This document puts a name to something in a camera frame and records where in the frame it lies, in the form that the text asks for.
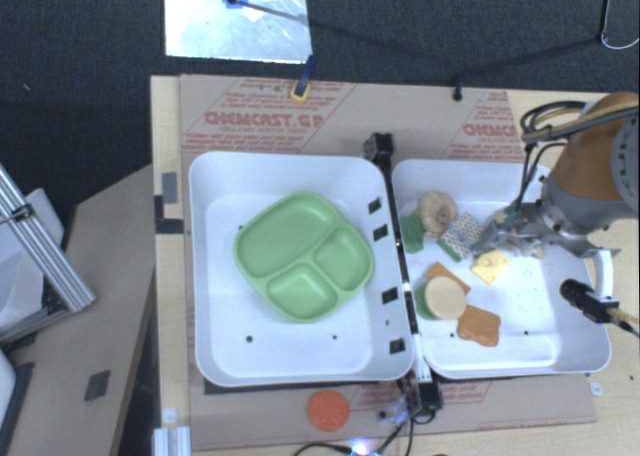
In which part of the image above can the thin black and white rod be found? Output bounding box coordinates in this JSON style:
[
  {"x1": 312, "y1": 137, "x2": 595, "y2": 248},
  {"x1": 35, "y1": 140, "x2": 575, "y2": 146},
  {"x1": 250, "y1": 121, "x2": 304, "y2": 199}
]
[{"x1": 375, "y1": 153, "x2": 429, "y2": 381}]

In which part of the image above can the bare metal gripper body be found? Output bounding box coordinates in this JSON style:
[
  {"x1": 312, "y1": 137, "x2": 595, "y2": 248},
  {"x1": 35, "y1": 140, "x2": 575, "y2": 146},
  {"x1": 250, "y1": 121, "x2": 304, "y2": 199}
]
[{"x1": 497, "y1": 203, "x2": 621, "y2": 261}]

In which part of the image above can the brown cardboard board, red print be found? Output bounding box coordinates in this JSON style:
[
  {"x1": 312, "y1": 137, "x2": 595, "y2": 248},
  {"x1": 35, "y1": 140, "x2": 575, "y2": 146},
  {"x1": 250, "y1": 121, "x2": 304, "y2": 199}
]
[{"x1": 177, "y1": 73, "x2": 599, "y2": 451}]

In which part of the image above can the white plastic tray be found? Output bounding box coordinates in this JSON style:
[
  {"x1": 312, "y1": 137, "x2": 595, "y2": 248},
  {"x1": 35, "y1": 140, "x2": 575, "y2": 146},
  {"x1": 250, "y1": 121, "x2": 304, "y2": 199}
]
[
  {"x1": 391, "y1": 158, "x2": 613, "y2": 380},
  {"x1": 188, "y1": 150, "x2": 416, "y2": 388}
]

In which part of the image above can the green round toy slice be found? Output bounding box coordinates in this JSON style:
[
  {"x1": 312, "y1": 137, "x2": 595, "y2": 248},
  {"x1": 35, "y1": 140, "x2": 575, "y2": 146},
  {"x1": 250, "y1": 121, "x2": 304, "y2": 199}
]
[{"x1": 414, "y1": 281, "x2": 441, "y2": 321}]

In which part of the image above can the black block with thin wires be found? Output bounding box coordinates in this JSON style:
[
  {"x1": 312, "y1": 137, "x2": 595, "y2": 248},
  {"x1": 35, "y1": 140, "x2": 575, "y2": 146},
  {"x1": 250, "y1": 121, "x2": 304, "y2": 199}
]
[
  {"x1": 363, "y1": 132, "x2": 397, "y2": 162},
  {"x1": 399, "y1": 377, "x2": 444, "y2": 416}
]

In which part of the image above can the beige toy croissant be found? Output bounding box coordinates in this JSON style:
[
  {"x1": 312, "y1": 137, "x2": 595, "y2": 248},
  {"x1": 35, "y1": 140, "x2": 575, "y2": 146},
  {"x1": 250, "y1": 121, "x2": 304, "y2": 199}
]
[{"x1": 417, "y1": 190, "x2": 459, "y2": 239}]

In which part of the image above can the orange round disc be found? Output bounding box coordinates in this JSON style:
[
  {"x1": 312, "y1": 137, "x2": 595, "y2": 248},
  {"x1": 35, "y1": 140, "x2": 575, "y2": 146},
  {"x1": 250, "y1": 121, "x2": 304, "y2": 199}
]
[{"x1": 307, "y1": 389, "x2": 351, "y2": 432}]

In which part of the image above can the tan round toy bun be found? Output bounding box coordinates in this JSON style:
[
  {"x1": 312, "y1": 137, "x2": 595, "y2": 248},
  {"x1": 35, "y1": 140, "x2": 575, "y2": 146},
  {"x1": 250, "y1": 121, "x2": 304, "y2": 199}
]
[{"x1": 423, "y1": 275, "x2": 468, "y2": 321}]

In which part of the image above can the green toy lettuce leaf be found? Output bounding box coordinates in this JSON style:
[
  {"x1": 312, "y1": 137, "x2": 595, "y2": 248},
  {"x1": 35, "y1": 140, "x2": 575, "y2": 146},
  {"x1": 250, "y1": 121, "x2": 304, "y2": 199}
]
[{"x1": 399, "y1": 213, "x2": 426, "y2": 254}]

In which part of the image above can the yellow toy cheese wedge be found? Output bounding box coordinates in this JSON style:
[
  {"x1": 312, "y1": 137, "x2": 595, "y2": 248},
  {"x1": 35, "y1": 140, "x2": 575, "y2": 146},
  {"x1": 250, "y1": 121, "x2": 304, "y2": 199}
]
[{"x1": 470, "y1": 250, "x2": 512, "y2": 287}]

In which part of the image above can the green divided plate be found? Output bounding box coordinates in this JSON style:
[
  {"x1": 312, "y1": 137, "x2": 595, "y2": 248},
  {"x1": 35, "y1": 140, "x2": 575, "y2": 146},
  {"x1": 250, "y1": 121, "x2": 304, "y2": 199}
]
[{"x1": 233, "y1": 191, "x2": 377, "y2": 325}]

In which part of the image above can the black cylinder on white bracket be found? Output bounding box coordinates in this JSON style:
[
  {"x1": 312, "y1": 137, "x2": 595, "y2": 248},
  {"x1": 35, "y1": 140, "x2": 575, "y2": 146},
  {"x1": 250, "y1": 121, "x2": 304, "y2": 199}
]
[{"x1": 558, "y1": 248, "x2": 622, "y2": 326}]

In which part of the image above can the brown toy toast slice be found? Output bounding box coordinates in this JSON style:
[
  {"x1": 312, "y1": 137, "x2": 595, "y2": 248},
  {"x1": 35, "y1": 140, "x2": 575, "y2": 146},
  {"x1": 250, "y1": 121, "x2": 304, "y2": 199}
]
[{"x1": 456, "y1": 304, "x2": 502, "y2": 348}]

